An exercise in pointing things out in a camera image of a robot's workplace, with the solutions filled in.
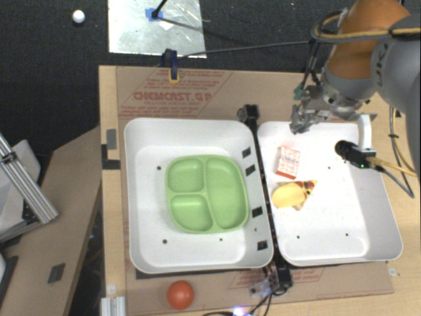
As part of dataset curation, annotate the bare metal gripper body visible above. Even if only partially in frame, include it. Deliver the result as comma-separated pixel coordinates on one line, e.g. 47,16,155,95
295,87,359,120

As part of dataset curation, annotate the orange and white carton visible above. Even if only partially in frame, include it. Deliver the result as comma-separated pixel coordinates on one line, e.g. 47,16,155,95
274,145,302,180

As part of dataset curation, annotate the toy pizza slice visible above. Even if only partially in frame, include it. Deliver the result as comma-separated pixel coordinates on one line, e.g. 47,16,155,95
291,179,318,212

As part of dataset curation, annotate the yellow toy taco shell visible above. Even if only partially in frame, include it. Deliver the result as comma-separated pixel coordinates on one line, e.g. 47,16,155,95
271,182,309,209

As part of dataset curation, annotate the thin black rod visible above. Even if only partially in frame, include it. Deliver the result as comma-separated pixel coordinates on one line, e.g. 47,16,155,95
247,117,287,288

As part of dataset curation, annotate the white plastic tray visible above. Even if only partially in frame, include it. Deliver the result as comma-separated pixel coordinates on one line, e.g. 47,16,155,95
124,117,275,275
257,120,404,267

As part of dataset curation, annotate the green divided plate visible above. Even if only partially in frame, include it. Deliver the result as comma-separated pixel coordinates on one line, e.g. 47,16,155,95
164,155,249,234

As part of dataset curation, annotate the brown cardboard board red print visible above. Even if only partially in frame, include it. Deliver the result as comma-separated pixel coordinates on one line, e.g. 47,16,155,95
115,66,395,309

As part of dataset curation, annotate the orange ball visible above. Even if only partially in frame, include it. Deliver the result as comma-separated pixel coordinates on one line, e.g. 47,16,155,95
166,280,195,311

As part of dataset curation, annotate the black block with wires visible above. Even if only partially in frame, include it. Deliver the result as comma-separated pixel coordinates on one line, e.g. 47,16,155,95
237,104,261,123
272,264,293,291

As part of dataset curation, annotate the black cylinder on white bracket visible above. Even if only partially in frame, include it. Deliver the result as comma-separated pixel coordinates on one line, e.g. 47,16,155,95
334,113,378,170

